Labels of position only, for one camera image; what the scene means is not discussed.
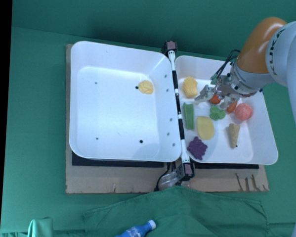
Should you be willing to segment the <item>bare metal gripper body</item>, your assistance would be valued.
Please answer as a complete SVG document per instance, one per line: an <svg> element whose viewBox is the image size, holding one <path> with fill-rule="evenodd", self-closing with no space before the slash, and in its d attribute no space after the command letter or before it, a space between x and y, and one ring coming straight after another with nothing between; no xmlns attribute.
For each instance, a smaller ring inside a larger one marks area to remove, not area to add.
<svg viewBox="0 0 296 237"><path fill-rule="evenodd" d="M213 94L225 101L238 101L240 94L233 88L233 78L231 75L220 75L216 78Z"/></svg>

